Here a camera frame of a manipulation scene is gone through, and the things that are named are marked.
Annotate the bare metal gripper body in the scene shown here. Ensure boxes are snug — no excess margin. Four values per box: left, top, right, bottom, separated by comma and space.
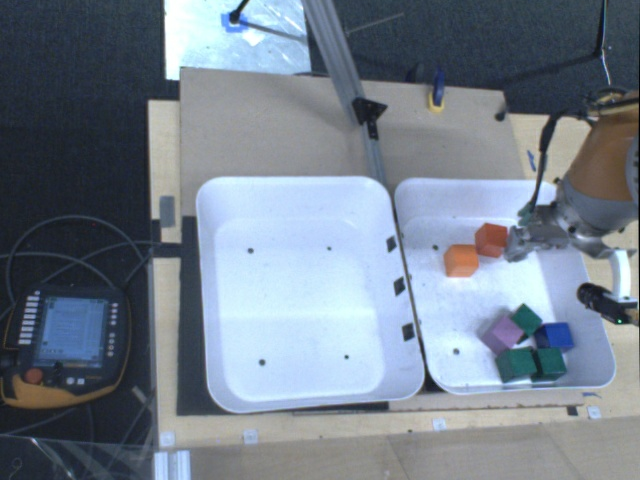
518, 204, 619, 260

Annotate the dark orange cube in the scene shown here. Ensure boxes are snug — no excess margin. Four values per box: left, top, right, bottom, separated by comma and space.
473, 222, 510, 259

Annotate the light orange cube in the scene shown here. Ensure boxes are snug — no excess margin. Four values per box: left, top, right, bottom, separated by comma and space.
443, 243, 480, 279

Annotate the green cube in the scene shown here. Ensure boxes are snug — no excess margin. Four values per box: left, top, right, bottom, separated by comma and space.
509, 302, 544, 340
494, 346, 539, 384
531, 346, 569, 382

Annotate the purple cube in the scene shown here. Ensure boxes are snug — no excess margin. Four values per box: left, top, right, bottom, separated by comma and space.
481, 315, 527, 357

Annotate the white plastic tray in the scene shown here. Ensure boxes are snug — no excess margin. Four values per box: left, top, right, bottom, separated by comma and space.
194, 175, 427, 415
393, 176, 618, 396

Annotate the blue cube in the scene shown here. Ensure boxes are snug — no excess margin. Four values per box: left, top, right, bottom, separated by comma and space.
533, 321, 575, 353

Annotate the brown cardboard board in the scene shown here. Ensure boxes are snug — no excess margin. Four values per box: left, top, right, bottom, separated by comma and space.
176, 66, 592, 416

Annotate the black cylinder on white bracket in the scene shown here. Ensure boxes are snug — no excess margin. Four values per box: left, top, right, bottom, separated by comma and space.
576, 248, 640, 327

